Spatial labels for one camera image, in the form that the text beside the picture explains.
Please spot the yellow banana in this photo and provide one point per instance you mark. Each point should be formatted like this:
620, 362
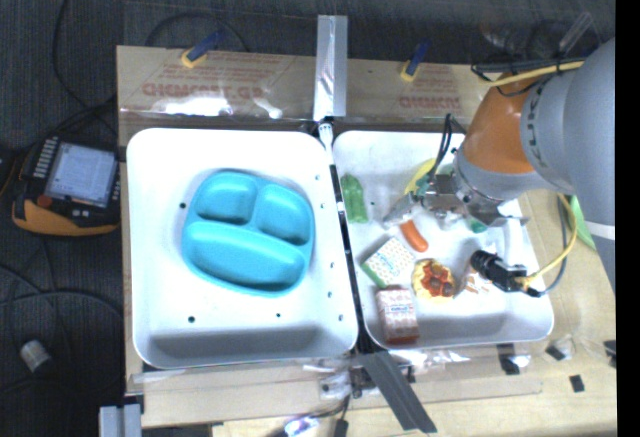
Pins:
417, 175

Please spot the orange sausage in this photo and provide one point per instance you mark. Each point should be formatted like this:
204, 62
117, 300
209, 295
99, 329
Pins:
415, 236

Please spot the black cylinder on white bracket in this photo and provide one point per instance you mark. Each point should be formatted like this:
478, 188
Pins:
500, 270

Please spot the orange and white packet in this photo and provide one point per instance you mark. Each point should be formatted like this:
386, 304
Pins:
397, 317

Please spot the green plastic bottle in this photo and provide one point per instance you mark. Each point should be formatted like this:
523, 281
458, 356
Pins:
355, 200

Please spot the small green toy piece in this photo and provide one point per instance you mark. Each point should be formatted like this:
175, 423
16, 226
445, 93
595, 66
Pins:
477, 226

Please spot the green and white carton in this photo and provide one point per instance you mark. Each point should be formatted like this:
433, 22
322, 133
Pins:
387, 262

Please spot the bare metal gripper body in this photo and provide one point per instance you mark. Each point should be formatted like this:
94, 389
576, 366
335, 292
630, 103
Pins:
445, 197

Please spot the pizza slice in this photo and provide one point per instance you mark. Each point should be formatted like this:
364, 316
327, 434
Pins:
432, 280

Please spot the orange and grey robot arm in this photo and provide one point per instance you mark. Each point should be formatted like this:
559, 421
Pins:
565, 125

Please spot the brown cardboard board red print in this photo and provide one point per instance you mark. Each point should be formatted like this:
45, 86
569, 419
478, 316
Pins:
240, 90

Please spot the grey metal can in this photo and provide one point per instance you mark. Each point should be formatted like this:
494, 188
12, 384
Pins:
35, 355

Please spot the blue divided plate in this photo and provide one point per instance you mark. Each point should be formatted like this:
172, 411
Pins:
240, 250

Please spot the white and orange biscuit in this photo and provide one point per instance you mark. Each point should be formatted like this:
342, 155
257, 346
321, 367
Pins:
475, 284

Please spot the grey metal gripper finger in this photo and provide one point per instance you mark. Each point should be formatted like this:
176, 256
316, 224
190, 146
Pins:
397, 212

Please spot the white plastic tray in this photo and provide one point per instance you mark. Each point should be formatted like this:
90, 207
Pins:
480, 320
165, 325

